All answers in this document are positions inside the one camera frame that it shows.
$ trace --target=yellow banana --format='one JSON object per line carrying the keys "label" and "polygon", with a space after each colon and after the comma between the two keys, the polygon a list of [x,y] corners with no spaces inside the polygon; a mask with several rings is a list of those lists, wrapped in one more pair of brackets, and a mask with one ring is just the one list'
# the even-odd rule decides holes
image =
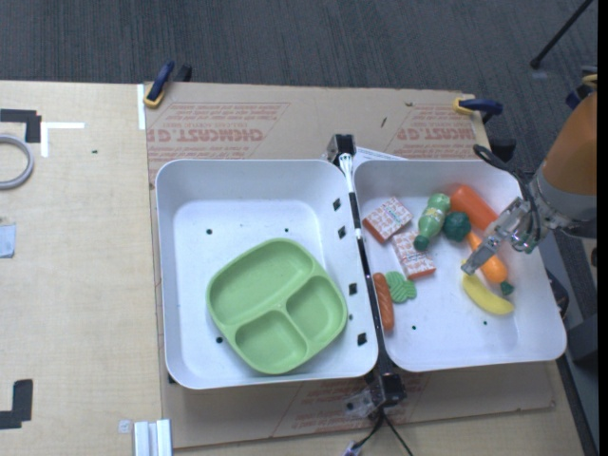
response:
{"label": "yellow banana", "polygon": [[484,283],[475,275],[463,276],[463,287],[468,296],[484,311],[492,314],[505,315],[513,312],[515,306],[508,300],[495,295],[487,289]]}

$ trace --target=metal ring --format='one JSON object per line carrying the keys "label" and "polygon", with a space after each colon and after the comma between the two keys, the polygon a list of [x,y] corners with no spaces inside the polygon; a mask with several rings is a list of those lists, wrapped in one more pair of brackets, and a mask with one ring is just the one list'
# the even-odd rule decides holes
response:
{"label": "metal ring", "polygon": [[11,135],[0,135],[0,143],[8,143],[9,145],[14,145],[15,147],[20,148],[28,158],[28,165],[26,165],[26,169],[19,176],[13,180],[0,180],[0,191],[2,191],[18,187],[28,180],[34,167],[34,156],[31,153],[29,146],[25,142],[17,139],[16,137],[12,137]]}

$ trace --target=black pole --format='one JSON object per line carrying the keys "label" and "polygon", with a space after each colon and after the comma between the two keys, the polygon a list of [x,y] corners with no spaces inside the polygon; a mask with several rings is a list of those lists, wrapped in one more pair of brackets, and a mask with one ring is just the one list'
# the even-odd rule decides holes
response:
{"label": "black pole", "polygon": [[541,65],[542,58],[559,41],[559,39],[562,37],[562,35],[568,29],[570,29],[570,26],[572,26],[572,24],[574,24],[574,22],[579,18],[579,16],[585,11],[585,9],[587,7],[589,7],[589,5],[591,4],[591,2],[593,2],[593,0],[585,0],[582,3],[582,5],[579,7],[579,9],[576,12],[574,12],[574,14],[572,15],[572,17],[570,17],[570,19],[568,19],[568,22],[566,22],[564,24],[564,26],[560,29],[560,31],[555,35],[555,37],[553,39],[551,39],[551,41],[549,42],[549,44],[547,44],[544,47],[544,49],[541,51],[541,53],[538,56],[536,56],[532,61],[530,61],[530,65],[532,66],[533,69],[538,69],[539,68],[539,66]]}

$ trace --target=green toy bottle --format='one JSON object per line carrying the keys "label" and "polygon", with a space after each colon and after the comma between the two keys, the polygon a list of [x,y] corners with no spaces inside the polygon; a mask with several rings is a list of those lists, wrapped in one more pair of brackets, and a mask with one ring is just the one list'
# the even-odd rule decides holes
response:
{"label": "green toy bottle", "polygon": [[449,207],[449,196],[443,193],[435,193],[428,198],[427,207],[418,219],[418,236],[414,240],[416,250],[426,250],[430,239],[441,231]]}

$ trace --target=brown toy hot dog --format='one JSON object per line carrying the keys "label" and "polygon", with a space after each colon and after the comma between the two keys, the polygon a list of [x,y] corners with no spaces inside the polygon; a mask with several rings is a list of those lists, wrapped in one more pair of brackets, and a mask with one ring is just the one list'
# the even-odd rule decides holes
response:
{"label": "brown toy hot dog", "polygon": [[390,331],[395,325],[395,314],[392,308],[392,299],[390,298],[390,288],[384,274],[376,273],[372,276],[373,285],[376,289],[378,297],[378,307],[380,309],[380,318],[382,319],[382,327],[385,331]]}

